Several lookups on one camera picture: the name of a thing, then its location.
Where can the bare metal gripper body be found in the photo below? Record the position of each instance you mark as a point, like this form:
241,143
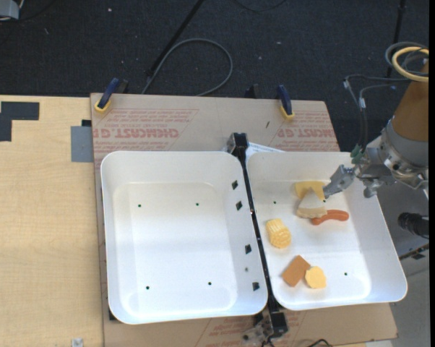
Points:
380,163

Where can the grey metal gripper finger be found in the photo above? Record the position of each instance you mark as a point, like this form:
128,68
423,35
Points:
338,181
371,189

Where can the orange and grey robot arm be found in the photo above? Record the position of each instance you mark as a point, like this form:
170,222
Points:
412,114

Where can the yellow cheese wedge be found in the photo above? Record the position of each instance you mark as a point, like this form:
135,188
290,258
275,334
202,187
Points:
306,188

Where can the orange sausage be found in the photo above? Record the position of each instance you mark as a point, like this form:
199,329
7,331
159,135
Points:
335,216

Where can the cream triangular cake slice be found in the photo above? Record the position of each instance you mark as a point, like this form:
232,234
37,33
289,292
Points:
311,208

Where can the white plastic tray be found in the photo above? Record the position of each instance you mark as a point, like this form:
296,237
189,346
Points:
174,237
333,251

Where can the yellow corn cob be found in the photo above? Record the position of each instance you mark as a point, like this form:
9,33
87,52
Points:
278,233

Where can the white printed paper slip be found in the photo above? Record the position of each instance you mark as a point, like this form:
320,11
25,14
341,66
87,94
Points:
264,147

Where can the thin black rod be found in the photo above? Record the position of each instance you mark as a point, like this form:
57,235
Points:
256,222

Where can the yellow hexagonal biscuit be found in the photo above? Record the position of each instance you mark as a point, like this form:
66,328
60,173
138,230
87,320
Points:
315,277

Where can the brown square biscuit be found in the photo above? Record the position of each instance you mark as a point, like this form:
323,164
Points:
295,271

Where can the brown cardboard board, red print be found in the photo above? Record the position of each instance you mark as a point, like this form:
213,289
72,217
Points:
203,128

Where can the black cylinder on white bracket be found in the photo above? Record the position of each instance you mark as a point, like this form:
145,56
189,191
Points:
414,223

